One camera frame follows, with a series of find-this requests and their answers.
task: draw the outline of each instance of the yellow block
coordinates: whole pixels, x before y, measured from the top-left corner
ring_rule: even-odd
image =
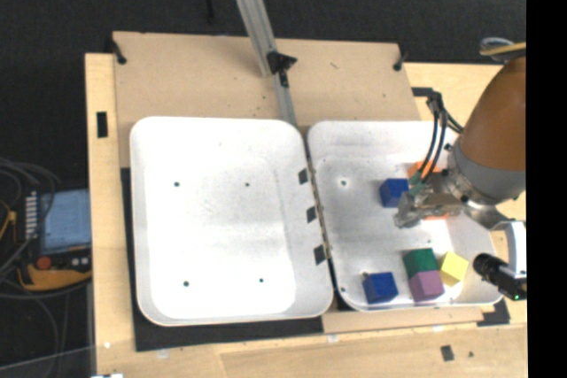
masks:
[[[464,279],[464,275],[469,267],[469,261],[454,252],[447,252],[441,260],[439,271],[441,273],[441,281],[444,284],[453,287],[456,283]]]

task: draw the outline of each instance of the blue block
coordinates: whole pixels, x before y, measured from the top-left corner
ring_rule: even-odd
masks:
[[[392,273],[369,274],[362,282],[369,304],[385,303],[398,296]]]
[[[409,191],[408,179],[388,178],[380,186],[382,206],[385,208],[397,208],[401,194],[407,191]]]

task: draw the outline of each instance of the red button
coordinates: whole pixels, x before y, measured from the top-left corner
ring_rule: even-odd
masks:
[[[51,268],[51,258],[47,256],[43,256],[37,259],[35,262],[35,266],[37,269],[50,269]]]

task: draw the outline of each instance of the white tray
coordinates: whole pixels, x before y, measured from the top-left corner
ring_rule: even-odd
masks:
[[[313,125],[307,144],[315,172],[330,255],[338,288],[346,303],[359,311],[427,305],[490,305],[502,295],[483,282],[472,267],[481,252],[496,255],[490,233],[467,215],[422,220],[413,228],[393,222],[397,208],[384,208],[379,187],[387,178],[407,178],[408,169],[424,159],[432,135],[426,121],[324,121]],[[447,130],[446,143],[456,136]],[[443,151],[439,167],[447,163]],[[465,278],[436,299],[414,302],[403,264],[404,251],[432,248],[440,258],[447,251],[469,261]],[[369,304],[364,274],[392,272],[399,295]]]
[[[130,134],[136,287],[154,323],[314,317],[332,300],[299,131],[149,117]]]

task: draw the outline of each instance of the green block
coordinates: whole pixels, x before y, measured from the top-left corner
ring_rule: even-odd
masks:
[[[408,279],[414,277],[420,271],[439,270],[433,249],[414,249],[404,255],[404,266],[408,273]]]

